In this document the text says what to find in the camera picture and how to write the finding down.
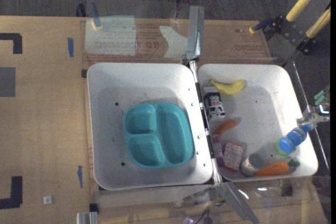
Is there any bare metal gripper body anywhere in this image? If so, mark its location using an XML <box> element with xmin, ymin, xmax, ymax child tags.
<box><xmin>296</xmin><ymin>109</ymin><xmax>331</xmax><ymax>126</ymax></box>

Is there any clear bottle with blue label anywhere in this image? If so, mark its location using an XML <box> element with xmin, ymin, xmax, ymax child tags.
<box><xmin>287</xmin><ymin>123</ymin><xmax>314</xmax><ymax>145</ymax></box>

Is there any green container with blue lid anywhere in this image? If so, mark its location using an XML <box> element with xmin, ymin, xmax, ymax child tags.
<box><xmin>275</xmin><ymin>136</ymin><xmax>297</xmax><ymax>157</ymax></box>

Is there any white plastic tray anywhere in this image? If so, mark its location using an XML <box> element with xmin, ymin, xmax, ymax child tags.
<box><xmin>86</xmin><ymin>62</ymin><xmax>214</xmax><ymax>191</ymax></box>
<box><xmin>196</xmin><ymin>63</ymin><xmax>319</xmax><ymax>183</ymax></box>

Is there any orange carrot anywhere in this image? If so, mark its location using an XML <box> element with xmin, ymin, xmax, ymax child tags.
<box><xmin>254</xmin><ymin>158</ymin><xmax>300</xmax><ymax>177</ymax></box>

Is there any small white container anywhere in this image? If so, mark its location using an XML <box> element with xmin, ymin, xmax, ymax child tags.
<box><xmin>240</xmin><ymin>152</ymin><xmax>266</xmax><ymax>177</ymax></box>

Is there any yellow banana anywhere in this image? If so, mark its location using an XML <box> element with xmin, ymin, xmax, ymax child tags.
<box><xmin>209</xmin><ymin>79</ymin><xmax>246</xmax><ymax>95</ymax></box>

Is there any orange sausage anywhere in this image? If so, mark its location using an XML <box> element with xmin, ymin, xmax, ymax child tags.
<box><xmin>212</xmin><ymin>119</ymin><xmax>237</xmax><ymax>137</ymax></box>

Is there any pink and white packet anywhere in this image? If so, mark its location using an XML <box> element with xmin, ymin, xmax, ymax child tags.
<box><xmin>222</xmin><ymin>141</ymin><xmax>244</xmax><ymax>173</ymax></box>

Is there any cow print milk carton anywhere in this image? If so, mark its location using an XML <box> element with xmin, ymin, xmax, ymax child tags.
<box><xmin>203</xmin><ymin>91</ymin><xmax>226</xmax><ymax>120</ymax></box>

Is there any narrow pink packet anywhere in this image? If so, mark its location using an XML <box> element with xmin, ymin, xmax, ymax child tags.
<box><xmin>211</xmin><ymin>134</ymin><xmax>226</xmax><ymax>167</ymax></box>

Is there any brown cardboard board red print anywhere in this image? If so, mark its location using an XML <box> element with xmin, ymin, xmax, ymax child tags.
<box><xmin>80</xmin><ymin>17</ymin><xmax>320</xmax><ymax>210</ymax></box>

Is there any teal divided plate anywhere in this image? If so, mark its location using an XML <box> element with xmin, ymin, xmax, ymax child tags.
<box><xmin>122</xmin><ymin>102</ymin><xmax>196</xmax><ymax>169</ymax></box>

